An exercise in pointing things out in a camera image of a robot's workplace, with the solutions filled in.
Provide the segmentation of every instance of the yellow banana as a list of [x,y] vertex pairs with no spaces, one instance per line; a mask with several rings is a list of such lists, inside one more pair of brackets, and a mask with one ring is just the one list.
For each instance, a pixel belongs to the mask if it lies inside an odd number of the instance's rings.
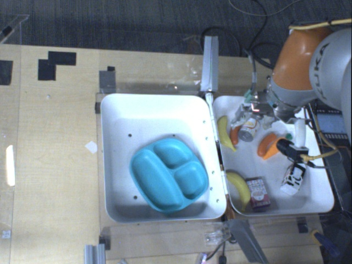
[[224,115],[223,117],[220,117],[218,120],[218,132],[219,132],[220,143],[226,147],[229,147],[231,150],[235,152],[236,148],[232,145],[231,139],[226,132],[226,127],[227,127],[227,116]]
[[240,199],[242,203],[241,211],[245,211],[247,204],[251,199],[251,192],[248,188],[246,181],[237,173],[234,172],[226,172],[227,179],[233,184],[238,193],[240,194]]

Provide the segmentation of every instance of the clear plastic panel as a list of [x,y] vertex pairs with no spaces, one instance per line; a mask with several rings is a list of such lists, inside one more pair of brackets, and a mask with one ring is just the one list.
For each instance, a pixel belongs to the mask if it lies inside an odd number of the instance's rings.
[[6,15],[0,21],[0,263],[10,261],[21,79],[19,45],[27,18]]
[[[117,93],[198,95],[201,54],[100,51],[100,72],[115,70]],[[271,71],[258,67],[257,89],[266,87]],[[252,64],[247,58],[219,57],[215,95],[243,95],[251,86]]]

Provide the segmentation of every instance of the blue divided plate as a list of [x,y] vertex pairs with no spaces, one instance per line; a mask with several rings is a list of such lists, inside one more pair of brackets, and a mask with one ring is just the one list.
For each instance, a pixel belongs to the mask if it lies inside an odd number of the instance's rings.
[[140,149],[132,157],[130,173],[149,205],[166,214],[195,202],[209,185],[199,159],[182,141],[174,138]]

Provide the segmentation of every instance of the wooden table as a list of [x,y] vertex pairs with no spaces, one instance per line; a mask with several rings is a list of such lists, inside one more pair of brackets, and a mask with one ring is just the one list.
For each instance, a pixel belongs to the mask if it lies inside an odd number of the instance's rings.
[[[13,51],[17,55],[20,52],[20,56],[11,55]],[[76,66],[58,65],[56,81],[38,81],[38,59],[47,59],[48,51],[76,52]],[[182,84],[196,91],[202,56],[1,45],[0,59],[5,56],[14,59],[13,79],[20,77],[10,262],[83,263],[84,246],[96,245],[100,234],[97,153],[85,147],[91,141],[97,142],[95,101],[99,71],[115,67],[117,87],[126,89],[141,85],[142,89],[152,87],[157,91],[167,84]],[[269,70],[258,67],[259,88],[264,88],[268,74]],[[241,95],[250,81],[251,64],[247,59],[220,57],[222,93]],[[259,222],[253,226],[270,263],[323,262],[319,247],[308,234],[298,233],[295,220],[273,221],[271,226]],[[320,224],[312,217],[309,226],[316,228]],[[195,238],[191,244],[197,247],[203,242],[204,239]],[[227,249],[228,263],[247,263],[238,245],[228,245]],[[126,261],[193,264],[196,255]],[[118,260],[107,263],[116,264]],[[217,257],[209,263],[217,263]]]

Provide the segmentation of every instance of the can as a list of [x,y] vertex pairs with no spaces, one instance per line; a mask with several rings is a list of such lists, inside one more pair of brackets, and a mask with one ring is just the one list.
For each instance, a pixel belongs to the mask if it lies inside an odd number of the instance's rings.
[[259,127],[259,121],[255,117],[250,117],[238,131],[238,138],[245,142],[252,142]]

